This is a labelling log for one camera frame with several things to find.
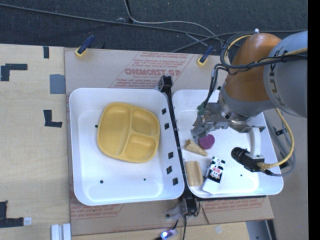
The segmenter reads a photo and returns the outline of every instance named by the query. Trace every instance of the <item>white tray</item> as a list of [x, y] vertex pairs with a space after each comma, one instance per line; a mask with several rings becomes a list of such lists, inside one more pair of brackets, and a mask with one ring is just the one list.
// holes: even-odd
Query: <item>white tray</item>
[[[210, 102], [217, 102], [219, 91], [215, 91]], [[199, 161], [202, 175], [204, 176], [210, 159], [215, 156], [225, 160], [223, 176], [216, 194], [202, 190], [201, 186], [189, 186], [191, 192], [200, 198], [232, 198], [278, 194], [284, 185], [283, 178], [268, 176], [262, 172], [250, 172], [231, 157], [231, 150], [235, 147], [250, 150], [250, 137], [248, 133], [238, 133], [231, 129], [219, 129], [211, 131], [215, 138], [212, 148], [206, 150], [208, 156], [201, 156], [184, 149], [188, 139], [193, 139], [191, 129], [197, 118], [197, 106], [207, 97], [208, 90], [179, 90], [174, 93], [172, 102], [179, 142], [183, 160]], [[252, 121], [253, 125], [263, 125], [265, 129], [261, 133], [261, 152], [266, 163], [276, 163], [277, 157], [269, 135], [264, 115], [259, 114]], [[279, 167], [271, 169], [274, 173], [281, 173]]]
[[[96, 126], [103, 109], [112, 102], [132, 104], [158, 117], [159, 146], [150, 161], [121, 161], [99, 150]], [[176, 199], [183, 193], [185, 184], [163, 93], [154, 89], [79, 88], [70, 95], [69, 109], [73, 187], [81, 203], [96, 206], [160, 201]]]

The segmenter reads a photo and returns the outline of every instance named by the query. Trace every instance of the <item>metal bracket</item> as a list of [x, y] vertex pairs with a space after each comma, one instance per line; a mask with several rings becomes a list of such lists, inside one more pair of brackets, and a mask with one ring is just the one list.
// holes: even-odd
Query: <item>metal bracket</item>
[[287, 129], [286, 129], [286, 128], [281, 129], [281, 130], [277, 130], [275, 127], [273, 127], [273, 129], [274, 129], [275, 135], [277, 135], [277, 136], [279, 136], [279, 135], [284, 134], [284, 133], [287, 132]]
[[51, 225], [50, 240], [71, 240], [70, 223], [66, 223], [63, 225], [59, 225], [59, 224]]
[[182, 199], [181, 202], [178, 203], [176, 207], [171, 210], [168, 210], [165, 213], [165, 220], [166, 221], [176, 221], [180, 219], [182, 216], [188, 213], [187, 202], [185, 199]]

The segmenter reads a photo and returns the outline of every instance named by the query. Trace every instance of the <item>yellow plate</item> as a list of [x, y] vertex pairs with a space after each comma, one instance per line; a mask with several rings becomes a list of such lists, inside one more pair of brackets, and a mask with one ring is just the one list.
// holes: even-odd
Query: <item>yellow plate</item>
[[104, 108], [98, 125], [97, 144], [105, 155], [144, 163], [157, 153], [159, 139], [159, 120], [152, 112], [121, 102]]

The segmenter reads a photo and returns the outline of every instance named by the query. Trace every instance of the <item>black cable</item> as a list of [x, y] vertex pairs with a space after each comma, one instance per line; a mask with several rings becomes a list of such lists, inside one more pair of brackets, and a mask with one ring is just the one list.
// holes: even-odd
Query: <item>black cable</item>
[[177, 227], [177, 225], [178, 225], [178, 219], [176, 220], [176, 222], [175, 222], [175, 224], [174, 224], [174, 226], [173, 226], [173, 228], [172, 228], [172, 230], [174, 230], [176, 227]]
[[193, 214], [194, 217], [198, 217], [198, 215], [199, 215], [199, 213], [200, 213], [200, 209], [201, 209], [201, 203], [198, 201], [198, 210], [197, 210], [197, 212], [195, 212], [195, 213]]
[[222, 64], [218, 63], [214, 66], [212, 73], [211, 73], [211, 81], [210, 81], [210, 86], [209, 86], [209, 91], [208, 91], [207, 97], [204, 100], [204, 102], [201, 104], [203, 106], [203, 108], [205, 108], [207, 106], [212, 93], [215, 91], [215, 88], [217, 85], [217, 79], [218, 79], [218, 70], [224, 70], [227, 73], [229, 73], [230, 75], [232, 75], [230, 73], [229, 69], [224, 68]]
[[83, 21], [99, 22], [99, 23], [106, 23], [106, 24], [115, 24], [115, 25], [121, 25], [121, 26], [145, 28], [145, 29], [154, 29], [154, 30], [169, 31], [169, 32], [182, 33], [182, 34], [187, 33], [189, 35], [194, 35], [194, 36], [204, 37], [204, 38], [208, 37], [207, 35], [204, 35], [204, 34], [199, 34], [199, 33], [194, 33], [194, 32], [189, 32], [189, 31], [183, 31], [183, 30], [174, 29], [174, 28], [157, 27], [157, 26], [153, 26], [153, 25], [150, 26], [150, 25], [137, 24], [137, 23], [132, 24], [132, 23], [125, 23], [125, 22], [105, 20], [105, 19], [97, 19], [97, 18], [88, 18], [88, 17], [75, 16], [75, 15], [70, 15], [70, 14], [65, 14], [65, 13], [60, 13], [60, 12], [53, 12], [53, 11], [25, 8], [25, 7], [20, 7], [20, 6], [15, 6], [15, 5], [10, 5], [10, 4], [5, 4], [5, 3], [0, 3], [0, 6], [11, 8], [11, 9], [17, 9], [17, 10], [33, 12], [33, 13], [48, 14], [48, 15], [66, 17], [66, 18], [83, 20]]
[[[291, 146], [291, 141], [290, 141], [290, 139], [289, 139], [289, 137], [287, 135], [286, 127], [285, 127], [285, 124], [284, 124], [283, 121], [281, 122], [281, 126], [282, 126], [282, 131], [283, 131], [286, 143], [289, 146]], [[288, 171], [283, 172], [283, 173], [274, 173], [274, 172], [272, 172], [272, 171], [267, 169], [267, 170], [263, 171], [263, 173], [265, 173], [267, 175], [270, 175], [270, 176], [283, 177], [283, 176], [289, 175], [295, 169], [295, 167], [296, 167], [296, 153], [293, 150], [293, 152], [292, 152], [292, 166]]]
[[125, 5], [125, 7], [127, 9], [128, 16], [129, 16], [130, 20], [132, 20], [132, 22], [134, 22], [134, 23], [147, 24], [147, 25], [149, 25], [149, 24], [151, 24], [151, 25], [154, 25], [154, 24], [172, 24], [172, 23], [190, 24], [190, 25], [201, 27], [202, 29], [208, 31], [213, 36], [216, 36], [216, 34], [213, 33], [210, 29], [208, 29], [205, 26], [203, 26], [203, 25], [201, 25], [199, 23], [196, 23], [196, 22], [190, 22], [190, 21], [184, 21], [184, 20], [165, 20], [165, 21], [158, 21], [158, 22], [148, 22], [148, 21], [136, 20], [136, 19], [134, 19], [132, 17], [132, 14], [131, 14], [131, 11], [130, 11], [130, 8], [129, 8], [129, 4], [128, 4], [128, 0], [123, 0], [123, 1], [124, 1], [124, 5]]
[[249, 37], [252, 36], [253, 34], [255, 34], [256, 32], [243, 32], [243, 33], [237, 33], [233, 36], [231, 36], [226, 42], [223, 43], [222, 45], [222, 49], [221, 49], [221, 53], [220, 53], [220, 61], [223, 64], [224, 67], [228, 68], [228, 69], [236, 69], [238, 71], [241, 70], [249, 70], [255, 67], [259, 67], [259, 66], [264, 66], [264, 65], [271, 65], [271, 64], [275, 64], [275, 63], [279, 63], [279, 62], [286, 62], [286, 61], [296, 61], [296, 60], [301, 60], [301, 59], [308, 59], [308, 53], [307, 52], [302, 52], [301, 54], [283, 54], [280, 56], [274, 56], [274, 57], [266, 57], [266, 58], [262, 58], [259, 60], [259, 62], [251, 62], [248, 64], [243, 64], [243, 65], [232, 65], [232, 64], [228, 64], [225, 61], [225, 56], [228, 53], [229, 49], [231, 48], [231, 44], [237, 40], [241, 40], [242, 38], [245, 37]]
[[[204, 38], [204, 39], [201, 39], [199, 41], [187, 44], [187, 45], [185, 45], [185, 46], [183, 46], [181, 48], [178, 48], [178, 49], [172, 51], [172, 53], [180, 51], [180, 50], [188, 48], [188, 47], [191, 47], [193, 45], [198, 44], [199, 42], [204, 42], [204, 41], [209, 40], [209, 39], [215, 39], [215, 40], [218, 40], [218, 41], [223, 41], [222, 39], [219, 39], [219, 38], [216, 38], [216, 37], [242, 33], [242, 32], [227, 32], [227, 33], [216, 34], [215, 35], [216, 37], [215, 37], [213, 35], [212, 36], [207, 36], [207, 35], [204, 35], [204, 34], [199, 34], [199, 33], [194, 33], [194, 32], [189, 32], [189, 31], [183, 31], [183, 30], [174, 29], [174, 28], [156, 27], [156, 26], [150, 26], [150, 25], [144, 25], [144, 24], [136, 24], [136, 23], [132, 24], [132, 23], [119, 22], [119, 21], [112, 21], [112, 20], [104, 20], [104, 19], [96, 19], [96, 18], [75, 16], [75, 15], [59, 13], [59, 12], [53, 12], [53, 11], [46, 11], [46, 10], [39, 10], [39, 9], [20, 7], [20, 6], [10, 5], [10, 4], [6, 4], [6, 3], [0, 3], [0, 6], [6, 7], [6, 8], [11, 8], [11, 9], [16, 9], [16, 10], [22, 10], [22, 11], [28, 11], [28, 12], [40, 13], [40, 14], [48, 14], [48, 15], [54, 15], [54, 16], [77, 19], [77, 20], [83, 20], [83, 21], [99, 22], [99, 23], [106, 23], [106, 24], [115, 24], [115, 25], [120, 25], [120, 26], [138, 27], [138, 28], [145, 28], [145, 29], [154, 29], [154, 30], [161, 30], [161, 31], [168, 31], [168, 32], [176, 32], [176, 33], [189, 34], [189, 35], [194, 35], [194, 36], [198, 36], [198, 37], [203, 37]], [[266, 33], [296, 33], [296, 32], [301, 32], [301, 31], [305, 31], [305, 30], [306, 29], [264, 30], [264, 31], [261, 31], [261, 32], [266, 32]]]
[[186, 217], [186, 215], [184, 215], [184, 229], [183, 229], [182, 240], [185, 240], [186, 228], [187, 228], [187, 217]]

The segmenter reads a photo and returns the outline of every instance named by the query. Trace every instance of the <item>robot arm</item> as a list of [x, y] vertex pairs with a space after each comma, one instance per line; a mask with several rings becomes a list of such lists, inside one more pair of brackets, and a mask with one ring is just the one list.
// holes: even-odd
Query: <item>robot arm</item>
[[[227, 64], [228, 50], [243, 38], [246, 40], [232, 64]], [[308, 31], [292, 34], [283, 40], [269, 33], [236, 35], [224, 44], [220, 60], [221, 64], [212, 71], [208, 96], [198, 106], [191, 130], [194, 138], [228, 127], [239, 133], [249, 133], [253, 129], [251, 119], [269, 109], [276, 109], [279, 116], [282, 110], [307, 117]], [[218, 101], [209, 102], [216, 87], [218, 70], [227, 71], [228, 76], [220, 89]], [[255, 159], [254, 154], [245, 149], [235, 148], [231, 155], [241, 164], [244, 161], [252, 163]], [[259, 163], [261, 171], [271, 166]], [[253, 164], [247, 169], [258, 171], [257, 163]]]

